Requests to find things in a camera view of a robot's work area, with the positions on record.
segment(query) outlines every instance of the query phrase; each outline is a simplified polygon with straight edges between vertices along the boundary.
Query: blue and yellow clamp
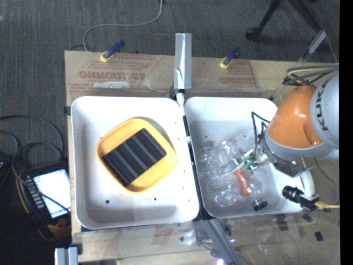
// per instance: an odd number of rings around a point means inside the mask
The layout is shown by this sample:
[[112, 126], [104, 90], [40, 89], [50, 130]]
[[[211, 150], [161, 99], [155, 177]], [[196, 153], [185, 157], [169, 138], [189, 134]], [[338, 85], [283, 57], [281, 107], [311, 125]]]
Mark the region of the blue and yellow clamp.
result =
[[100, 54], [100, 59], [103, 62], [108, 62], [111, 58], [114, 57], [114, 53], [120, 52], [120, 49], [124, 46], [125, 42], [123, 40], [120, 40], [119, 42], [115, 43], [111, 48], [106, 50], [106, 52]]
[[235, 47], [232, 52], [225, 58], [222, 59], [220, 65], [222, 68], [228, 68], [232, 62], [232, 59], [236, 59], [240, 56], [239, 46]]

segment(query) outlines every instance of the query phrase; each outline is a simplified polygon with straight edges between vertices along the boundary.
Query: lit screen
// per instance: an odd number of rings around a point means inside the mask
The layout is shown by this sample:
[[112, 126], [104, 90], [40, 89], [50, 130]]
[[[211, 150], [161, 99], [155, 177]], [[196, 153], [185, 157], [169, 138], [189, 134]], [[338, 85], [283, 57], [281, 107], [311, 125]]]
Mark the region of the lit screen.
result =
[[[71, 208], [70, 181], [64, 169], [36, 176], [33, 179], [41, 193], [59, 202], [67, 209]], [[67, 213], [55, 202], [45, 197], [43, 199], [53, 218]]]

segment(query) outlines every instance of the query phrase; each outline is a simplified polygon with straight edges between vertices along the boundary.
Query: white cable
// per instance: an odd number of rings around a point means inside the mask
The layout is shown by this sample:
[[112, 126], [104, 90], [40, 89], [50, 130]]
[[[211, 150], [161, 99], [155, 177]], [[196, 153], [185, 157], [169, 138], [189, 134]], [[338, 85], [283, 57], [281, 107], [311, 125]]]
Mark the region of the white cable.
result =
[[159, 13], [158, 15], [153, 19], [153, 20], [150, 20], [148, 22], [144, 22], [144, 23], [139, 23], [139, 24], [98, 24], [98, 25], [95, 25], [91, 28], [89, 28], [88, 30], [86, 30], [86, 32], [84, 33], [83, 35], [83, 40], [82, 40], [82, 43], [83, 43], [83, 47], [85, 49], [85, 51], [88, 51], [87, 50], [87, 47], [86, 47], [86, 43], [85, 43], [85, 39], [86, 39], [86, 36], [87, 34], [92, 30], [92, 29], [95, 29], [95, 28], [98, 28], [98, 27], [137, 27], [137, 26], [140, 26], [140, 25], [146, 25], [146, 24], [151, 24], [153, 23], [155, 20], [157, 20], [159, 18], [159, 16], [161, 15], [162, 13], [162, 5], [163, 5], [163, 0], [159, 0]]

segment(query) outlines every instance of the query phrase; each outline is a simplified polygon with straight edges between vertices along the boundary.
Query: white plastic tray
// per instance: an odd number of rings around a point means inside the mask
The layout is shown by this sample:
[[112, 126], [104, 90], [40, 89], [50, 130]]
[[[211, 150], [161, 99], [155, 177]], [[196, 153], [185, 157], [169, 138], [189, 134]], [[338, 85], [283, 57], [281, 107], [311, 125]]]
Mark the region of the white plastic tray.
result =
[[[196, 158], [198, 175], [202, 172], [197, 161], [198, 152], [206, 141], [215, 145], [232, 136], [237, 137], [241, 148], [247, 152], [254, 147], [254, 129], [251, 112], [264, 119], [271, 120], [277, 111], [276, 105], [264, 98], [222, 98], [192, 97], [185, 103], [185, 114], [189, 123], [191, 142]], [[256, 120], [257, 131], [260, 133], [261, 121]], [[198, 176], [202, 202], [207, 212], [216, 218], [232, 218], [249, 215], [292, 213], [301, 211], [299, 204], [293, 203], [282, 196], [284, 186], [303, 189], [300, 177], [292, 178], [273, 168], [273, 165], [261, 167], [256, 174], [262, 181], [264, 198], [268, 206], [255, 212], [251, 202], [241, 195], [237, 196], [234, 205], [220, 207], [215, 203], [215, 196], [207, 191], [204, 176]]]
[[[88, 229], [185, 222], [199, 212], [180, 107], [168, 98], [80, 97], [71, 108], [76, 215]], [[129, 194], [99, 163], [98, 140], [131, 118], [143, 118], [172, 144], [176, 168], [146, 192]]]

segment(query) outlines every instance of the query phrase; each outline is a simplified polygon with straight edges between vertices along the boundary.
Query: gray carpet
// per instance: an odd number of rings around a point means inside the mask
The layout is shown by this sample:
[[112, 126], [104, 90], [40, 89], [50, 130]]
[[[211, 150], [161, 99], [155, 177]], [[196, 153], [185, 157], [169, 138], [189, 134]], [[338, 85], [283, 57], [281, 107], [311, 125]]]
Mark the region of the gray carpet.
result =
[[[224, 57], [237, 45], [242, 59], [297, 61], [316, 32], [287, 1], [256, 42], [244, 36], [249, 27], [260, 23], [270, 1], [164, 0], [162, 14], [155, 22], [95, 28], [85, 41], [92, 51], [105, 51], [122, 39], [126, 43], [122, 52], [173, 55], [175, 33], [191, 33], [193, 56]], [[303, 1], [328, 36], [310, 61], [338, 62], [340, 0]], [[42, 117], [65, 135], [64, 51], [83, 50], [83, 35], [94, 25], [142, 23], [154, 19], [158, 11], [158, 0], [0, 0], [0, 116]], [[12, 132], [22, 144], [58, 144], [52, 129], [35, 120], [4, 120], [0, 130]], [[0, 151], [14, 152], [8, 136], [0, 134], [0, 140]], [[34, 166], [52, 162], [57, 156], [43, 146], [32, 152]], [[0, 264], [52, 264], [56, 245], [40, 240], [15, 192], [4, 214], [7, 224], [0, 232]]]

